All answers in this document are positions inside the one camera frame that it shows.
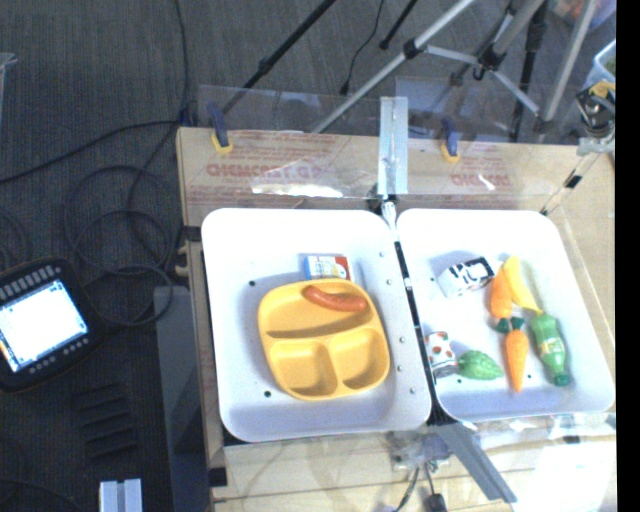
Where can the white blue red carton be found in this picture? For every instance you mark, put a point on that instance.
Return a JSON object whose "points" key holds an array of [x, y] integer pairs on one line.
{"points": [[325, 266]]}

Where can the orange-red sausage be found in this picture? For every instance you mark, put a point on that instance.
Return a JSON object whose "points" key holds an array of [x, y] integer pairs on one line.
{"points": [[335, 299]]}

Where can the thin black and white rod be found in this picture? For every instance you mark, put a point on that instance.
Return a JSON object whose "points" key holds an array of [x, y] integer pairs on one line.
{"points": [[407, 290]]}

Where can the brown cardboard board red print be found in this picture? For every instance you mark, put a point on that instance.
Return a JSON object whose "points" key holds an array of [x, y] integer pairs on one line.
{"points": [[280, 165]]}

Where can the yellow divided plate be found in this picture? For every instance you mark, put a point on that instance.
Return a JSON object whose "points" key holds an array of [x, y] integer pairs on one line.
{"points": [[300, 360]]}

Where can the white plastic tray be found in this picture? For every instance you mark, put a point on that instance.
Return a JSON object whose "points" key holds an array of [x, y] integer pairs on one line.
{"points": [[235, 350], [550, 240]]}

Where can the white and black carton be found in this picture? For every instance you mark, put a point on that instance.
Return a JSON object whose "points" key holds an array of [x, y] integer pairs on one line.
{"points": [[462, 277]]}

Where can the white can red dots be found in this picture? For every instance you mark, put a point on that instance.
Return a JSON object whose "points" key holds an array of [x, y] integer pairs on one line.
{"points": [[440, 352]]}

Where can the short orange carrot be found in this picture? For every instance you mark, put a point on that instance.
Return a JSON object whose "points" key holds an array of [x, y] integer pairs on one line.
{"points": [[500, 297]]}

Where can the green grapes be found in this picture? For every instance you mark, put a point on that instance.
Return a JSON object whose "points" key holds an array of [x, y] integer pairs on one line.
{"points": [[477, 366]]}

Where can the yellow banana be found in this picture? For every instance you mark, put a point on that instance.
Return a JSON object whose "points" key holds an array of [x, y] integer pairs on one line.
{"points": [[520, 287]]}

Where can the long orange carrot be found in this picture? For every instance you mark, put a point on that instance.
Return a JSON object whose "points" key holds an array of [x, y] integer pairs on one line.
{"points": [[517, 355]]}

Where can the green bottle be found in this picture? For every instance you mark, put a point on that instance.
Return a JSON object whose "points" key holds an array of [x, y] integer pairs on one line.
{"points": [[549, 347]]}

